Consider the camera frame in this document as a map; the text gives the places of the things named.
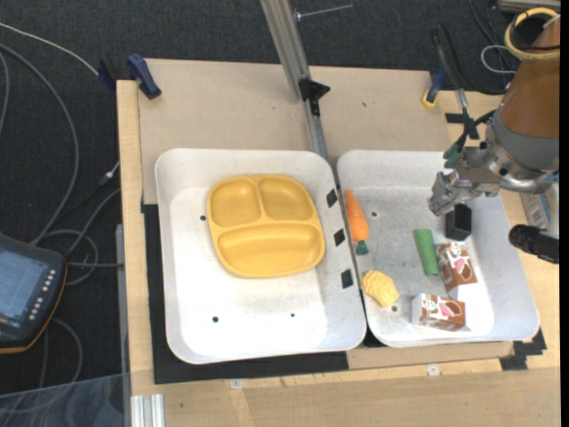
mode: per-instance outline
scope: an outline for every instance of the white cable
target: white cable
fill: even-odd
[[[489,46],[486,46],[482,52],[480,53],[480,60],[482,61],[482,64],[484,65],[484,67],[486,69],[488,69],[489,71],[492,71],[493,73],[498,73],[500,75],[513,75],[516,73],[516,71],[513,70],[509,70],[509,69],[496,69],[496,68],[492,68],[490,65],[488,65],[488,63],[486,62],[486,58],[485,55],[486,53],[490,50],[490,49],[503,49],[504,51],[508,51],[508,48],[506,46],[502,46],[499,44],[490,44]]]
[[[55,43],[53,43],[53,42],[51,42],[51,41],[48,41],[48,40],[46,40],[46,39],[40,38],[39,36],[32,35],[31,33],[24,32],[24,31],[19,30],[19,29],[15,28],[15,27],[12,27],[12,26],[3,24],[2,22],[0,22],[0,27],[8,28],[9,30],[11,30],[11,31],[13,31],[13,32],[19,33],[20,35],[28,36],[28,37],[30,37],[30,38],[33,38],[33,39],[37,40],[37,41],[41,41],[42,43],[46,43],[46,44],[48,44],[48,45],[50,45],[50,46],[53,46],[53,47],[55,47],[55,48],[57,48],[57,49],[59,49],[59,50],[65,52],[65,53],[68,53],[68,54],[71,55],[72,57],[75,57],[76,59],[78,59],[78,60],[79,60],[81,63],[83,63],[88,69],[90,69],[91,72],[92,72],[96,77],[99,77],[99,72],[98,72],[92,65],[90,65],[90,64],[87,62],[87,60],[83,59],[82,57],[79,57],[76,53],[70,51],[69,49],[66,49],[65,47],[62,47],[62,46],[60,46],[59,44],[55,44]]]

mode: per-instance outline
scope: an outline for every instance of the wooden table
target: wooden table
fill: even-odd
[[[263,148],[307,149],[308,141],[302,131],[301,106],[287,101],[279,65],[178,60],[148,60],[148,64],[163,89],[159,105],[150,107],[152,103],[138,92],[135,82],[117,84],[129,362],[132,394],[164,394],[167,426],[416,425],[419,421],[437,426],[448,422],[560,425],[558,266],[527,254],[520,257],[548,347],[542,355],[527,358],[529,370],[502,371],[499,358],[514,353],[512,342],[480,342],[357,348],[347,353],[347,371],[245,379],[238,388],[229,380],[154,384],[140,201],[156,202],[151,168],[157,155],[172,144],[212,145],[212,137],[224,128],[216,123],[228,125],[235,115],[241,116],[233,118],[239,134],[252,132],[243,138],[245,145],[254,137],[260,138],[259,144],[274,141],[274,134],[258,135],[255,130],[267,123],[267,114],[293,123],[277,138],[285,147]],[[312,76],[335,92],[321,101],[333,162],[354,143],[356,136],[341,136],[347,129],[377,134],[380,141],[363,138],[365,146],[359,149],[441,150],[460,131],[458,125],[446,125],[444,120],[444,113],[459,112],[451,93],[439,94],[437,109],[427,111],[420,105],[422,92],[429,86],[427,73],[319,67],[312,69]],[[499,101],[499,97],[469,93],[473,117],[494,109]],[[180,106],[173,108],[173,102]],[[202,122],[199,134],[194,117]],[[141,134],[141,127],[158,118],[159,130]],[[404,122],[417,125],[411,128]],[[235,143],[235,138],[224,135],[220,145]],[[502,197],[510,223],[524,222],[519,196],[504,192]]]

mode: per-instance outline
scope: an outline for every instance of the device screen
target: device screen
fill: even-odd
[[[47,264],[0,249],[0,318],[19,326]]]

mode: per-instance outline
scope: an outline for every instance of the white tray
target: white tray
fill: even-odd
[[[517,250],[508,242],[509,224],[500,197],[469,203],[473,230],[465,242],[479,281],[478,296],[459,300],[468,303],[470,330],[447,332],[411,324],[416,294],[446,295],[440,277],[423,275],[413,241],[417,228],[431,229],[436,243],[449,241],[445,218],[436,217],[427,203],[443,161],[439,152],[374,150],[350,151],[338,161],[341,189],[354,191],[370,226],[370,253],[357,257],[359,274],[381,270],[393,278],[401,294],[393,309],[364,296],[370,330],[381,342],[400,347],[533,337],[538,313]]]
[[[245,279],[220,264],[205,220],[210,188],[227,177],[290,175],[311,194],[326,253],[312,270],[282,278]],[[365,335],[365,313],[331,167],[303,151],[172,149],[156,162],[166,337],[192,364],[348,350]],[[353,284],[343,287],[342,272]]]

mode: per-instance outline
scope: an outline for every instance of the brown and white package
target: brown and white package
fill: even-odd
[[[478,282],[469,251],[464,242],[451,242],[437,247],[438,267],[443,274],[446,292],[453,298],[463,298],[461,291]]]
[[[445,331],[469,330],[466,304],[436,294],[417,294],[411,301],[411,322]]]

